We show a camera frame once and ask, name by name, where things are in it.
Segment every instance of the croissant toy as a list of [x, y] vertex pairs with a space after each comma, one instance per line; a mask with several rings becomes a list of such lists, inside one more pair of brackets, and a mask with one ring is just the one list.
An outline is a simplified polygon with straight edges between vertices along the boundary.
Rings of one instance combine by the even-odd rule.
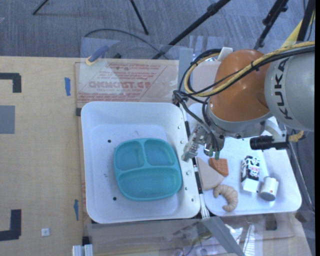
[[213, 190], [213, 196], [217, 198], [219, 195], [224, 196], [227, 201], [227, 205], [224, 205], [222, 208], [226, 212], [232, 212], [238, 205], [238, 192], [234, 189], [233, 186], [220, 184], [216, 186]]

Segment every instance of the teal bowl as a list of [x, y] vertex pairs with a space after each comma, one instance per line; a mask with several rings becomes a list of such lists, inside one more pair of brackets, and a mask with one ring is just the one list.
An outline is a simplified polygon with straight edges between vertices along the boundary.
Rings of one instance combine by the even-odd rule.
[[122, 142], [114, 151], [113, 167], [121, 193], [131, 200], [167, 198], [177, 193], [182, 185], [176, 153], [162, 139]]

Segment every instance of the gray strip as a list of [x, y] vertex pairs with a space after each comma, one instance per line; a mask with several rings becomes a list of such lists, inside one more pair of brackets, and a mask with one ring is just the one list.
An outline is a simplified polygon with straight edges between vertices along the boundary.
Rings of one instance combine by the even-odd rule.
[[0, 134], [15, 133], [16, 106], [0, 105]]

